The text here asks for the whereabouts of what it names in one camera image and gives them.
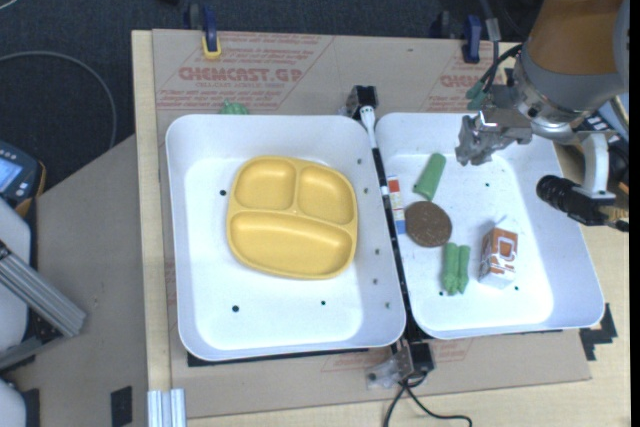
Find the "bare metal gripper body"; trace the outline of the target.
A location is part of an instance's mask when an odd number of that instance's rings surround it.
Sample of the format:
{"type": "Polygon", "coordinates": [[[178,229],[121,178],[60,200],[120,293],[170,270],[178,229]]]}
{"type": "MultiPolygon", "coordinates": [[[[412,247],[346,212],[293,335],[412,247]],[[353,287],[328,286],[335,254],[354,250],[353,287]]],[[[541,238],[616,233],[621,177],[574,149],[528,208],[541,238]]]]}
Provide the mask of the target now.
{"type": "Polygon", "coordinates": [[[494,102],[478,113],[478,145],[529,144],[534,136],[560,143],[572,142],[574,127],[588,114],[588,110],[569,109],[545,98],[519,100],[512,105],[494,102]]]}

